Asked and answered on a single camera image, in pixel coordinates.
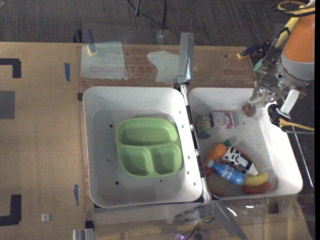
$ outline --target metal bracket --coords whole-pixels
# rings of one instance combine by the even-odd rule
[[[174,81],[175,84],[187,83],[193,78],[194,53],[195,53],[195,34],[181,33],[179,71],[178,71],[178,76]]]

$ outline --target wooden table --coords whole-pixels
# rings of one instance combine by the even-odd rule
[[[82,102],[78,100],[82,46],[0,43],[0,58],[19,58],[22,69],[21,78],[12,78],[12,67],[0,65],[0,91],[12,91],[15,96],[14,119],[0,119],[0,216],[9,215],[11,195],[21,195],[22,201],[21,221],[0,226],[0,239],[70,240],[73,229],[85,227],[88,186],[84,173]],[[65,63],[70,65],[70,81],[66,78]],[[301,209],[294,199],[290,202],[295,219],[268,223],[270,216],[257,217],[256,223],[244,225],[243,230],[248,236],[258,232],[257,237],[262,237],[254,239],[307,239],[309,232]],[[51,214],[51,221],[42,222],[44,213]],[[94,235],[100,240],[173,239],[175,231],[187,233],[192,227],[173,227],[163,221],[131,222],[99,225]],[[229,237],[218,222],[204,228],[204,239],[236,239]],[[288,231],[291,238],[285,238]]]

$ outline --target cable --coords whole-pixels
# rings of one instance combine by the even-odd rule
[[[311,128],[311,127],[304,126],[302,124],[298,124],[298,123],[294,123],[294,122],[288,122],[288,121],[284,120],[283,118],[279,118],[279,125],[280,125],[280,127],[293,126],[293,127],[298,127],[301,129],[312,131],[312,132],[315,131],[315,128]]]
[[[288,33],[289,36],[291,35],[290,29],[289,29],[287,26],[285,26],[285,27],[279,32],[279,34],[278,34],[278,36],[277,36],[276,38],[279,39],[279,37],[281,36],[281,34],[282,34],[283,32],[285,32],[285,31]]]
[[[190,239],[190,237],[193,236],[193,234],[196,232],[196,230],[198,230],[198,232],[199,232],[199,227],[198,227],[198,226],[195,226],[195,227],[194,227],[194,229],[192,230],[192,232],[190,233],[190,235],[188,235],[188,237],[187,237],[185,240]]]
[[[307,6],[309,0],[284,0],[273,6],[273,10],[291,17],[303,17],[316,13],[316,5]],[[286,9],[286,5],[299,5],[298,9]]]
[[[162,30],[165,30],[165,21],[166,21],[166,14],[167,14],[167,3],[166,0],[161,0],[163,4],[162,8],[162,14],[161,14],[161,23],[156,22],[152,18],[144,15],[143,13],[139,13],[138,15],[145,18],[146,20],[158,25]],[[136,11],[137,9],[130,3],[130,0],[125,0],[126,4],[131,8],[132,10]]]

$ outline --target green plate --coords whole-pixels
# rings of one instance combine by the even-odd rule
[[[124,120],[116,129],[115,142],[120,165],[132,177],[163,177],[181,169],[179,134],[168,120],[156,117]]]

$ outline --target small can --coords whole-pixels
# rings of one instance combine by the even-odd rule
[[[221,157],[221,161],[245,175],[255,176],[258,174],[254,162],[246,154],[232,146]]]
[[[199,139],[209,138],[211,131],[211,119],[208,116],[198,116],[194,121],[196,136]]]

